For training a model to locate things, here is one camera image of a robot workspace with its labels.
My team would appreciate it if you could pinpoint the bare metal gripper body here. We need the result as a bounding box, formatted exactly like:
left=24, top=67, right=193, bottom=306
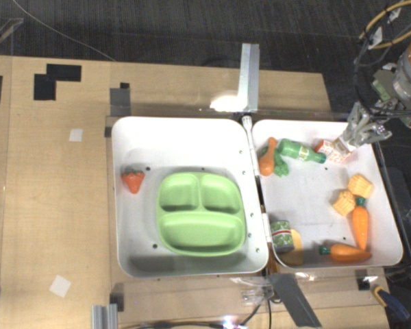
left=369, top=67, right=408, bottom=117

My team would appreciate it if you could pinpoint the red and white carton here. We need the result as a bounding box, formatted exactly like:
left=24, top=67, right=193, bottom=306
left=314, top=138, right=359, bottom=164

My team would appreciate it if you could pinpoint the yellow toy corn piece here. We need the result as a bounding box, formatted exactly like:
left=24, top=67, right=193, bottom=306
left=348, top=173, right=373, bottom=198
left=332, top=189, right=357, bottom=216

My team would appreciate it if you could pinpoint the green bottle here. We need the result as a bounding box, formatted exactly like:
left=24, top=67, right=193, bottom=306
left=276, top=138, right=327, bottom=165

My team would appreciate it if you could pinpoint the green toy broccoli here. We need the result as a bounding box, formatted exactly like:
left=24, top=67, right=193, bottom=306
left=273, top=149, right=291, bottom=178

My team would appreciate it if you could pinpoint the white plastic tray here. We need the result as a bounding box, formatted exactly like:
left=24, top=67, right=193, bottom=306
left=110, top=115, right=270, bottom=279
left=251, top=119, right=404, bottom=270

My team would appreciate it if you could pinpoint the orange toy carrot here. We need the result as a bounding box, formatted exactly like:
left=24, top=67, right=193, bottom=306
left=351, top=197, right=369, bottom=252
left=318, top=242, right=373, bottom=264

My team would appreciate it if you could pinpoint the orange toy drumstick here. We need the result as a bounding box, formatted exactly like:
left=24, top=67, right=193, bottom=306
left=258, top=136, right=278, bottom=177

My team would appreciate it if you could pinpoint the green and white can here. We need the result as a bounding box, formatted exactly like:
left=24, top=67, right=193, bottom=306
left=269, top=219, right=295, bottom=254

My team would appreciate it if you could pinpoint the yellow toy cheese wedge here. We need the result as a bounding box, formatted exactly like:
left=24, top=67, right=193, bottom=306
left=280, top=228, right=305, bottom=266

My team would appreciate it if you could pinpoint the green divided plate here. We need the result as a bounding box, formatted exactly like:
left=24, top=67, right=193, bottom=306
left=156, top=171, right=247, bottom=257

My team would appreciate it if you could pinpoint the red toy strawberry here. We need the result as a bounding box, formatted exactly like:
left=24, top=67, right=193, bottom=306
left=121, top=164, right=147, bottom=195

